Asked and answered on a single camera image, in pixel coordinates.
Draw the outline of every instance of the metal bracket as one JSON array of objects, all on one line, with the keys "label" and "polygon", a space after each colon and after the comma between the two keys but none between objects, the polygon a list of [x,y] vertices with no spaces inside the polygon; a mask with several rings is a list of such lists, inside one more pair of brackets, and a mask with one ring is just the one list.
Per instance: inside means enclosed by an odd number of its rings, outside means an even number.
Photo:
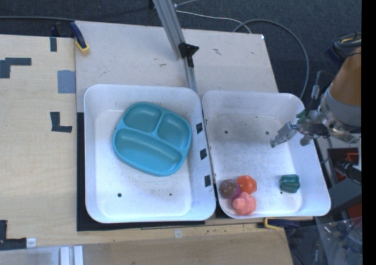
[{"label": "metal bracket", "polygon": [[188,66],[191,68],[194,67],[192,56],[193,54],[197,52],[198,49],[199,49],[198,46],[189,45],[188,43],[185,43],[185,42],[182,42],[181,44],[179,44],[180,54],[182,55],[182,58],[187,59]]},{"label": "metal bracket", "polygon": [[278,130],[278,134],[274,138],[270,139],[270,146],[274,148],[279,144],[287,142],[296,133],[297,133],[296,125],[291,124],[291,122],[287,122],[280,130]]}]

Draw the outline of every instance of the black tape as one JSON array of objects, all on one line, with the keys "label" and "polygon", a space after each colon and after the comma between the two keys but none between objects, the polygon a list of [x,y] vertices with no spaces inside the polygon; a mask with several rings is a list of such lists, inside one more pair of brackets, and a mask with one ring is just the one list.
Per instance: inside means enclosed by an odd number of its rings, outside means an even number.
[{"label": "black tape", "polygon": [[199,134],[203,130],[202,123],[198,123],[196,125],[196,130],[197,130],[197,134]]},{"label": "black tape", "polygon": [[5,58],[0,61],[0,78],[11,77],[11,65],[31,65],[31,58]]},{"label": "black tape", "polygon": [[51,52],[57,52],[58,51],[58,41],[55,37],[49,38],[49,49]]},{"label": "black tape", "polygon": [[0,250],[25,249],[26,238],[7,239],[6,224],[8,221],[0,220]]},{"label": "black tape", "polygon": [[209,187],[211,183],[212,181],[211,181],[210,175],[205,176],[205,187]]},{"label": "black tape", "polygon": [[200,157],[201,157],[201,159],[204,159],[206,156],[207,156],[206,149],[202,149],[200,151]]},{"label": "black tape", "polygon": [[0,61],[0,78],[11,77],[11,65],[6,61]]},{"label": "black tape", "polygon": [[51,131],[56,132],[72,132],[72,126],[61,126],[60,125],[60,112],[50,112],[52,129]]}]

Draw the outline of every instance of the gray carpet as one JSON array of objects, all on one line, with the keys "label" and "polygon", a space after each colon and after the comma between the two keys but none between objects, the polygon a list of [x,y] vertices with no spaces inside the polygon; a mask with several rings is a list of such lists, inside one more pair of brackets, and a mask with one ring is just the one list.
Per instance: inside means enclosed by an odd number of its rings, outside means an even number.
[{"label": "gray carpet", "polygon": [[[179,4],[188,0],[173,0]],[[54,16],[86,21],[160,26],[159,17],[147,8],[148,0],[0,0],[0,16]],[[179,10],[222,16],[239,21],[266,19],[288,28],[304,45],[310,74],[303,102],[307,104],[316,72],[336,73],[338,66],[325,55],[336,35],[361,32],[362,0],[201,0]],[[237,23],[178,14],[182,28],[232,31]],[[56,21],[0,19],[0,33],[51,35]],[[62,30],[70,36],[68,23]],[[280,92],[300,95],[306,75],[300,45],[281,27],[268,23],[249,25],[266,38],[269,56]]]}]

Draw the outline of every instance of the white tray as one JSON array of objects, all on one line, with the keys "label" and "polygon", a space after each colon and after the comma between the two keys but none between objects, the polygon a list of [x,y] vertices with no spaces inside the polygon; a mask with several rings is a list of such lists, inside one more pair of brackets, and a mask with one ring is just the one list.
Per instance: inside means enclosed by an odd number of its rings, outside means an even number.
[{"label": "white tray", "polygon": [[[157,177],[125,163],[112,147],[115,127],[136,102],[150,102],[183,116],[192,129],[192,144],[183,166]],[[188,88],[94,85],[84,97],[86,209],[101,223],[199,221],[209,218],[216,200],[206,149],[201,102]]]},{"label": "white tray", "polygon": [[[257,181],[256,210],[239,216],[218,193],[223,211],[232,218],[322,216],[330,209],[330,197],[314,143],[300,145],[295,135],[275,148],[270,138],[304,109],[288,93],[231,92],[213,90],[203,97],[211,163],[219,189],[225,179],[250,175]],[[282,175],[297,174],[297,193],[281,192]]]}]

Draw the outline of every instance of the green toy pepper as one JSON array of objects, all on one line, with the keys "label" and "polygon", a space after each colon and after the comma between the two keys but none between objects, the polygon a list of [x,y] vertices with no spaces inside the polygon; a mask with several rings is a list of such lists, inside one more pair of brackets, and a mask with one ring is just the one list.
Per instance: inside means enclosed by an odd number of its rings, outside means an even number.
[{"label": "green toy pepper", "polygon": [[296,174],[282,175],[280,189],[287,193],[296,193],[300,188],[299,176]]}]

